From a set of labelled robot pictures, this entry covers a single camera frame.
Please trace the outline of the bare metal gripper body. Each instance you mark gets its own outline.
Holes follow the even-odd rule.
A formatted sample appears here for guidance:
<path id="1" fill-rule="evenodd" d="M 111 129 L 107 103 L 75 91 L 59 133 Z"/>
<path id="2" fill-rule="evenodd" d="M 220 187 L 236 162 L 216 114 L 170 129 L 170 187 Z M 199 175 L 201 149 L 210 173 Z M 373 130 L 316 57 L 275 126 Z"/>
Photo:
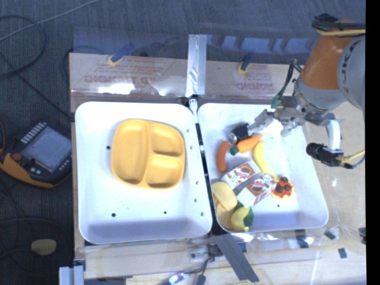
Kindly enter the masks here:
<path id="1" fill-rule="evenodd" d="M 293 95 L 273 98 L 274 117 L 282 123 L 303 125 L 310 122 L 316 126 L 327 126 L 335 119 L 332 110 L 344 102 L 338 95 Z"/>

